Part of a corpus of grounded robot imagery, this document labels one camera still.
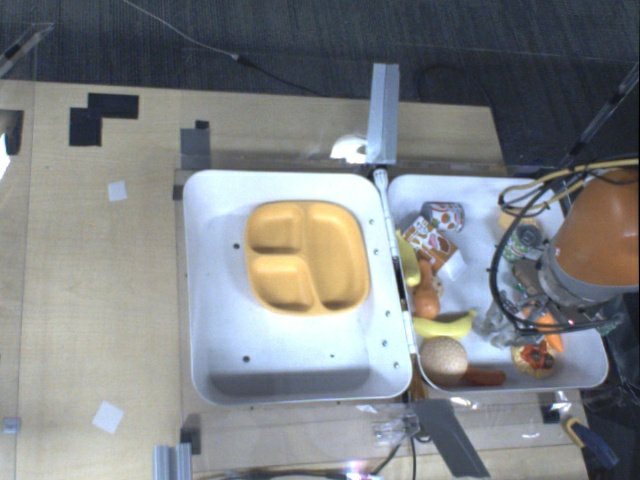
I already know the orange toy pear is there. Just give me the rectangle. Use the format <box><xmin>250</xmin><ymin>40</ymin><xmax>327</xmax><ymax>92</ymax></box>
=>
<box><xmin>413</xmin><ymin>257</ymin><xmax>442</xmax><ymax>320</ymax></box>

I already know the thin black and white rod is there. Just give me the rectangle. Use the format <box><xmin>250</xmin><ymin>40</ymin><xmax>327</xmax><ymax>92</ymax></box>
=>
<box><xmin>373</xmin><ymin>168</ymin><xmax>419</xmax><ymax>355</ymax></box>

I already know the pale yellow block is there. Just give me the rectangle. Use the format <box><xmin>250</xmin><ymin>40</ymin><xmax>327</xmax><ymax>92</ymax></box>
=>
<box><xmin>497</xmin><ymin>206</ymin><xmax>541</xmax><ymax>232</ymax></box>

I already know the red sausage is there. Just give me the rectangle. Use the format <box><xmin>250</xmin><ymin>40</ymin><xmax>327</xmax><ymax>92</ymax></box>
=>
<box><xmin>463</xmin><ymin>366</ymin><xmax>508</xmax><ymax>387</ymax></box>

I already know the pizza slice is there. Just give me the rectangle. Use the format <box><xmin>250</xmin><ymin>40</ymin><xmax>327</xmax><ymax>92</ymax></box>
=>
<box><xmin>510</xmin><ymin>340</ymin><xmax>557</xmax><ymax>380</ymax></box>

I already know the round brown bread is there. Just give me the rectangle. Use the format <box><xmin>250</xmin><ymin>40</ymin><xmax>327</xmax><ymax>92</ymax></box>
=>
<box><xmin>418</xmin><ymin>335</ymin><xmax>470</xmax><ymax>387</ymax></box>

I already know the green and white can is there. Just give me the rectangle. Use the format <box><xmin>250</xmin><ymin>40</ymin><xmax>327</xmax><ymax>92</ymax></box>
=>
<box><xmin>501</xmin><ymin>223</ymin><xmax>545</xmax><ymax>265</ymax></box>

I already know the orange and white carton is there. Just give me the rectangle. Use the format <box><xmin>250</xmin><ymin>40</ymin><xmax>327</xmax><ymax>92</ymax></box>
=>
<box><xmin>401</xmin><ymin>215</ymin><xmax>469</xmax><ymax>283</ymax></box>

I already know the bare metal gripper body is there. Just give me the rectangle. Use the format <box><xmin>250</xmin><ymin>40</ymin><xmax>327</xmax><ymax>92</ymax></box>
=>
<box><xmin>511</xmin><ymin>258</ymin><xmax>567</xmax><ymax>320</ymax></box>

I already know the white plastic tray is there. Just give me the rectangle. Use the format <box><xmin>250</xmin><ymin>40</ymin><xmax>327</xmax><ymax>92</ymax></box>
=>
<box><xmin>387</xmin><ymin>173</ymin><xmax>611</xmax><ymax>395</ymax></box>
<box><xmin>181</xmin><ymin>169</ymin><xmax>414</xmax><ymax>407</ymax></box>

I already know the clear plastic bottle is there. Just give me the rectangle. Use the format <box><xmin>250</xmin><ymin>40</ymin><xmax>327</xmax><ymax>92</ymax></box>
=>
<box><xmin>471</xmin><ymin>299</ymin><xmax>522</xmax><ymax>350</ymax></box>

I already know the small can with orange print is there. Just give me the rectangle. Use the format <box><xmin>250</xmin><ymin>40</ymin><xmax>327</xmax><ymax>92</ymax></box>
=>
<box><xmin>420</xmin><ymin>201</ymin><xmax>467</xmax><ymax>234</ymax></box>

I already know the orange carrot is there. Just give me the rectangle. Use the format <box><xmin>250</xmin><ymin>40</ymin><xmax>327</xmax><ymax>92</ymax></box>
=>
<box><xmin>531</xmin><ymin>312</ymin><xmax>566</xmax><ymax>354</ymax></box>

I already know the orange divided plate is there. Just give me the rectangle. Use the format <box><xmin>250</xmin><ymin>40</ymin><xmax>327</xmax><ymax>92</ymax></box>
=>
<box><xmin>243</xmin><ymin>200</ymin><xmax>372</xmax><ymax>317</ymax></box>

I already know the pale wood board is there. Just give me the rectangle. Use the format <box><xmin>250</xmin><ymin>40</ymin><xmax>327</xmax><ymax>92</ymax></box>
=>
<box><xmin>0</xmin><ymin>78</ymin><xmax>592</xmax><ymax>480</ymax></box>

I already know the yellow banana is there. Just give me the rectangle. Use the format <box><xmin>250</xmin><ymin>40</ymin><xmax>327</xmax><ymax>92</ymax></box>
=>
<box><xmin>395</xmin><ymin>229</ymin><xmax>423</xmax><ymax>288</ymax></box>
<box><xmin>412</xmin><ymin>308</ymin><xmax>479</xmax><ymax>341</ymax></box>

